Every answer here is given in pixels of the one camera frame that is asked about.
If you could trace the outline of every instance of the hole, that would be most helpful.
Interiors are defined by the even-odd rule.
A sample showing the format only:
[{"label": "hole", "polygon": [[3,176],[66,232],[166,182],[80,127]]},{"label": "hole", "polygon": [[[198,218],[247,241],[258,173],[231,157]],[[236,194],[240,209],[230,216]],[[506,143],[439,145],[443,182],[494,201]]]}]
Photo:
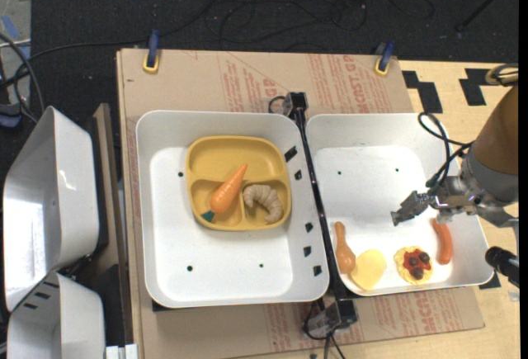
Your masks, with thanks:
[{"label": "hole", "polygon": [[54,289],[58,289],[59,288],[58,284],[50,283],[49,281],[44,281],[42,284],[46,284],[47,286],[53,287]]},{"label": "hole", "polygon": [[50,298],[50,295],[48,295],[47,293],[42,293],[40,291],[37,291],[35,293],[35,296],[40,297],[41,299],[49,299]]},{"label": "hole", "polygon": [[289,149],[288,152],[284,154],[284,159],[286,162],[290,161],[295,155],[297,155],[297,148],[294,146]]}]

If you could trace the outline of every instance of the black connector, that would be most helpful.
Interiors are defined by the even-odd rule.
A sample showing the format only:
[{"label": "black connector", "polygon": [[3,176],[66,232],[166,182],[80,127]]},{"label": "black connector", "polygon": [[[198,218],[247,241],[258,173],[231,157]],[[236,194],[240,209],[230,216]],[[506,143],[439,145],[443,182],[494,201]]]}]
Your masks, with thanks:
[{"label": "black connector", "polygon": [[519,282],[519,261],[511,252],[493,246],[486,252],[486,262],[497,272],[508,277],[515,287],[521,288]]},{"label": "black connector", "polygon": [[283,104],[283,112],[285,116],[294,119],[295,110],[308,110],[308,99],[305,92],[288,92]]}]

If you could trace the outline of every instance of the toy sausage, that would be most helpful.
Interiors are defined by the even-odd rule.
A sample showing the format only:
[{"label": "toy sausage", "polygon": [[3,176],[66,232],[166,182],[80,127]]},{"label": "toy sausage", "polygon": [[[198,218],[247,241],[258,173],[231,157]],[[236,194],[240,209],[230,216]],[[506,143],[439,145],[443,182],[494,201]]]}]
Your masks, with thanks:
[{"label": "toy sausage", "polygon": [[440,239],[440,251],[437,261],[441,265],[446,265],[453,258],[453,240],[451,239],[449,227],[447,227],[447,224],[438,224],[434,218],[431,220],[431,224]]}]

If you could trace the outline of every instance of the yellow divided plate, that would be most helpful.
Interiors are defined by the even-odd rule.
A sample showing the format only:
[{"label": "yellow divided plate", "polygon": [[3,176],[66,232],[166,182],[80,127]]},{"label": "yellow divided plate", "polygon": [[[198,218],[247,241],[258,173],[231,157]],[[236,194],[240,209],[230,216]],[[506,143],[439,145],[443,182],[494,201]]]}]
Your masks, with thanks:
[{"label": "yellow divided plate", "polygon": [[[209,222],[202,214],[210,211],[210,198],[218,187],[242,164],[247,171],[238,198],[222,214]],[[284,155],[268,140],[247,136],[210,136],[198,139],[187,150],[187,191],[191,208],[200,224],[210,229],[241,231],[272,229],[283,224],[291,212],[291,190]],[[264,217],[267,209],[258,202],[247,208],[243,190],[253,184],[268,185],[277,191],[284,214],[275,223]]]}]

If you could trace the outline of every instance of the metal bracket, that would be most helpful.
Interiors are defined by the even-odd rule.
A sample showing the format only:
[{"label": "metal bracket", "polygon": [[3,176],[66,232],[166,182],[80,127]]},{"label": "metal bracket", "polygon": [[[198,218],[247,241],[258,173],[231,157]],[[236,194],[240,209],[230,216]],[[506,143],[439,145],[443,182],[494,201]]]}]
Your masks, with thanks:
[{"label": "metal bracket", "polygon": [[303,141],[304,155],[309,171],[309,178],[312,184],[313,197],[317,207],[321,231],[323,233],[324,248],[327,253],[328,271],[330,273],[330,288],[335,296],[335,303],[327,307],[320,316],[316,316],[309,321],[315,333],[323,333],[325,329],[347,328],[357,321],[357,312],[354,302],[349,295],[346,287],[339,276],[336,258],[333,253],[332,239],[328,232],[328,223],[326,213],[324,212],[323,200],[319,192],[317,178],[314,171],[314,163],[306,138],[306,115],[305,110],[308,108],[308,100],[304,92],[290,92],[285,97],[285,104],[290,110],[288,117],[295,121],[299,128],[301,139]]}]

